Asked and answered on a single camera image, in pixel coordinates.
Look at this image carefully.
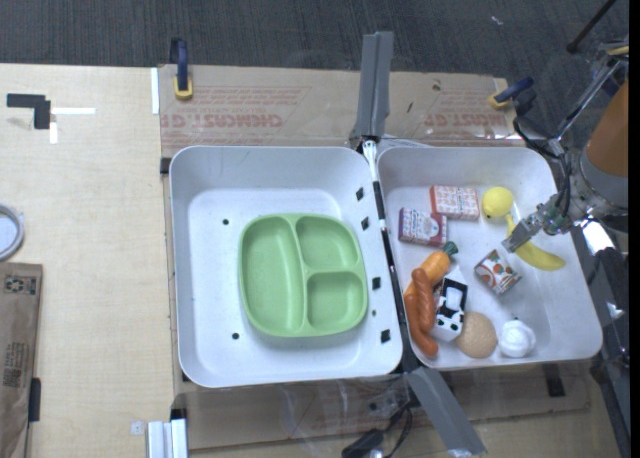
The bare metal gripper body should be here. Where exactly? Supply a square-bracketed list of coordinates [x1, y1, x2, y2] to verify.
[533, 189, 630, 237]

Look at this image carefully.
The yellow banana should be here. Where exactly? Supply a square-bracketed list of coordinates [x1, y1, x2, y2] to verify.
[504, 213, 567, 272]

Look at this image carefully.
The yellow lemon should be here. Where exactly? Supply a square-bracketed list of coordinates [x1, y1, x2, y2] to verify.
[481, 186, 515, 220]

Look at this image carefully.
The orange print small can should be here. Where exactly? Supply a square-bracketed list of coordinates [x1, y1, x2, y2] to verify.
[473, 248, 522, 296]

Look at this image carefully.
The orange patterned white carton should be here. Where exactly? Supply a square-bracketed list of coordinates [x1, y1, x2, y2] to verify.
[428, 184, 481, 221]

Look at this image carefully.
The white plastic tray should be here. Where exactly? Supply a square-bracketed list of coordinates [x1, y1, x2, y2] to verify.
[375, 145, 604, 372]
[168, 145, 404, 389]

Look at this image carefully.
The orange carrot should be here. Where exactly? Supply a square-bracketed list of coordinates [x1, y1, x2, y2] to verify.
[402, 240, 460, 297]

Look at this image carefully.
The pink and white carton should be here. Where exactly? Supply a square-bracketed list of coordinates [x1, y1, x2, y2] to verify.
[397, 207, 448, 248]

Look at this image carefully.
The white garlic bulb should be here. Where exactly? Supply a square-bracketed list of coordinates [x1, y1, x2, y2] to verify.
[498, 318, 537, 359]

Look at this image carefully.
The black and white milk carton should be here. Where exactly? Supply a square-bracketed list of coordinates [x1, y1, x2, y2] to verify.
[430, 265, 470, 343]

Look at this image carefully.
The round tan bread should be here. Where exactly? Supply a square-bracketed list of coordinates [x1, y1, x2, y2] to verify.
[454, 310, 499, 360]

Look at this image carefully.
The green divided plate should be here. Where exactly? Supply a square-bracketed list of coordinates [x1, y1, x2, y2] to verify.
[238, 213, 370, 339]

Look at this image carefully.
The brown cardboard board red print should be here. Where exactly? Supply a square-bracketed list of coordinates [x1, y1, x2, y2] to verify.
[157, 63, 592, 452]

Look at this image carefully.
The brown paper packet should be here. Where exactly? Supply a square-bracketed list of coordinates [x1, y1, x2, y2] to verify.
[0, 261, 44, 458]

